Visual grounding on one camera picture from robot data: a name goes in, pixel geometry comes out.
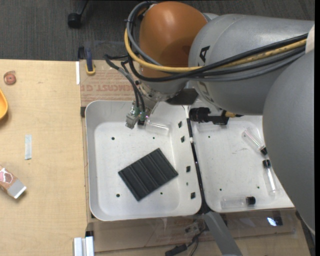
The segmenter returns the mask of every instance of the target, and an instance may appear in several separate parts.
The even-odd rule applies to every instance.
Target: white tray
[[[131,101],[94,101],[86,107],[89,202],[102,221],[196,214],[201,207],[186,113],[182,106],[161,103],[154,116],[164,117],[169,130],[153,133],[125,126]],[[160,148],[178,176],[137,201],[118,172]]]
[[[201,196],[187,127],[187,107],[161,102],[150,120],[166,124],[166,131],[125,126],[131,101],[94,101],[86,107],[89,202],[92,214],[102,221],[188,216],[201,207]],[[262,117],[230,118],[227,125],[192,123],[193,140],[202,177],[205,201],[215,212],[240,212],[292,208],[282,196],[268,195],[262,161],[266,159],[242,138],[250,127],[263,139]],[[118,172],[160,148],[179,175],[137,201]],[[254,196],[250,208],[222,209],[222,196]]]

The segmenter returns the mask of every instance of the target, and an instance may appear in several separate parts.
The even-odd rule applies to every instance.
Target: orange object
[[[205,24],[205,16],[190,5],[175,1],[158,3],[146,12],[141,22],[140,48],[163,66],[188,67],[191,45]],[[141,73],[146,77],[168,76],[142,68]]]
[[[0,89],[0,120],[5,117],[7,111],[8,111],[8,102],[4,93]]]

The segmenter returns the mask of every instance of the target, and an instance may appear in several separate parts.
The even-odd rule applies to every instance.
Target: wooden board
[[[27,187],[13,199],[0,191],[0,255],[70,256],[83,237],[86,189],[80,86],[75,62],[0,60],[8,101],[0,121],[0,163]],[[25,160],[25,135],[32,158]]]

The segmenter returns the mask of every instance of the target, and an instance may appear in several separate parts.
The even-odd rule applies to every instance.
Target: test tube
[[[148,118],[145,122],[147,132],[159,135],[169,135],[171,125],[159,118]]]
[[[244,130],[242,137],[254,150],[260,151],[264,156],[268,153],[262,139],[251,128]]]
[[[246,208],[256,203],[254,196],[223,196],[220,205],[222,209],[228,208]]]
[[[271,162],[269,159],[263,160],[263,178],[266,185],[268,194],[272,197],[279,196],[281,194],[281,189],[278,187],[276,182],[276,175],[271,167]]]

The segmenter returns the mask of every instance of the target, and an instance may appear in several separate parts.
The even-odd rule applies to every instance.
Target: wire
[[[189,254],[188,256],[193,256],[193,255],[194,255],[196,249],[198,248],[198,245],[199,245],[199,239],[196,238],[195,245],[194,245],[194,247],[192,248],[192,250],[191,250],[191,252],[190,252],[190,254]]]
[[[139,107],[139,98],[141,100],[141,107],[142,107],[142,111],[146,111],[146,106],[145,106],[145,102],[144,102],[144,99],[140,93],[140,91],[138,90],[134,80],[131,78],[127,68],[124,66],[125,65],[125,62],[126,61],[123,61],[121,63],[122,66],[124,66],[124,69],[120,68],[119,66],[115,65],[109,58],[108,58],[108,55],[105,54],[103,56],[103,58],[105,59],[106,63],[113,69],[119,71],[121,74],[123,74],[127,79],[128,81],[131,83],[132,87],[133,87],[133,92],[134,92],[134,96],[135,96],[135,105],[137,107]]]
[[[196,81],[202,81],[202,82],[213,82],[213,81],[236,81],[236,80],[243,80],[243,79],[249,79],[249,78],[253,78],[253,77],[257,77],[260,75],[264,75],[266,73],[269,73],[271,71],[274,71],[276,69],[279,69],[289,63],[292,63],[293,61],[295,61],[296,59],[300,58],[302,55],[304,55],[305,48],[297,48],[295,50],[293,50],[292,52],[290,52],[289,54],[285,54],[281,57],[279,57],[278,59],[270,59],[261,63],[256,63],[250,66],[243,66],[243,67],[238,67],[238,68],[234,68],[231,70],[221,70],[221,71],[213,71],[213,72],[204,72],[202,74],[199,74],[198,76],[192,76],[189,79],[190,80],[196,80]],[[265,67],[268,66],[270,64],[273,63],[277,63],[280,62],[276,65],[272,65],[269,66],[263,70],[259,70],[257,72],[254,73],[250,73],[250,74],[244,74],[244,75],[238,75],[238,76],[223,76],[226,74],[234,74],[234,73],[239,73],[239,72],[243,72],[243,71],[248,71],[248,70],[253,70],[256,68],[261,68],[261,67]]]
[[[272,43],[272,44],[269,44],[269,45],[265,45],[265,46],[262,46],[262,47],[259,47],[259,48],[256,48],[256,49],[252,49],[252,50],[240,53],[238,55],[235,55],[235,56],[220,60],[218,62],[203,66],[203,67],[201,67],[201,68],[199,68],[197,70],[192,70],[192,71],[188,71],[188,72],[185,72],[185,73],[174,74],[174,75],[166,76],[166,77],[153,78],[153,77],[142,76],[135,69],[135,67],[133,65],[133,59],[131,58],[130,55],[128,56],[128,60],[129,60],[129,65],[130,65],[130,68],[131,68],[132,72],[139,79],[144,80],[146,82],[167,82],[167,81],[172,81],[172,80],[176,80],[176,79],[180,79],[180,78],[189,78],[190,76],[193,76],[193,75],[198,75],[201,72],[205,72],[205,71],[208,71],[208,70],[211,70],[211,69],[215,69],[215,68],[218,68],[220,66],[232,63],[234,61],[238,61],[240,59],[243,59],[243,58],[252,56],[254,54],[263,52],[265,50],[269,50],[271,48],[276,47],[277,45],[282,45],[285,42],[290,42],[291,43],[294,40],[300,40],[301,38],[304,38],[307,35],[308,34],[304,34],[304,35],[297,36],[297,37],[290,38],[290,39],[286,39],[286,40],[283,40],[283,41],[280,41],[280,42],[276,42],[276,43]]]
[[[302,39],[298,42],[294,42],[294,43],[291,43],[289,45],[286,45],[286,46],[283,46],[283,47],[280,47],[277,49],[273,49],[273,50],[270,50],[267,52],[262,52],[262,53],[254,55],[254,56],[250,56],[247,58],[240,59],[238,61],[233,61],[231,63],[221,65],[221,66],[219,66],[219,68],[233,67],[233,66],[237,66],[237,65],[241,65],[241,64],[246,64],[246,63],[250,63],[253,61],[265,59],[265,58],[268,58],[268,57],[271,57],[271,56],[274,56],[277,54],[288,52],[292,49],[295,49],[295,48],[298,48],[298,47],[305,45],[306,41],[307,41],[306,39]],[[159,66],[159,65],[148,63],[148,62],[144,61],[143,59],[141,59],[137,55],[135,55],[135,53],[131,50],[127,29],[124,32],[124,44],[125,44],[125,48],[126,48],[128,54],[131,56],[131,58],[133,58],[140,65],[142,65],[146,68],[149,68],[149,69],[163,71],[163,72],[182,73],[182,72],[189,72],[189,71],[193,71],[193,70],[199,70],[201,68],[200,66],[191,66],[191,67]]]
[[[128,54],[124,54],[124,55],[119,55],[119,56],[110,56],[108,54],[105,54],[105,56],[109,59],[109,60],[117,60],[117,59],[123,59],[123,58],[128,58]]]
[[[132,28],[132,24],[134,24],[134,22],[136,21],[137,18],[137,14],[140,10],[142,10],[144,7],[149,7],[152,4],[157,4],[158,2],[156,1],[145,1],[145,2],[141,2],[139,3],[137,6],[134,7],[134,9],[130,12],[128,19],[127,19],[127,24],[126,24],[126,31],[131,31]],[[153,58],[151,58],[150,56],[146,55],[139,47],[139,45],[136,43],[136,41],[134,40],[134,37],[132,36],[132,33],[128,33],[128,38],[130,40],[130,42],[133,44],[133,46],[135,47],[135,49],[139,52],[139,54],[145,59],[150,61],[153,64],[156,64],[158,66],[161,66],[160,63],[156,62]]]

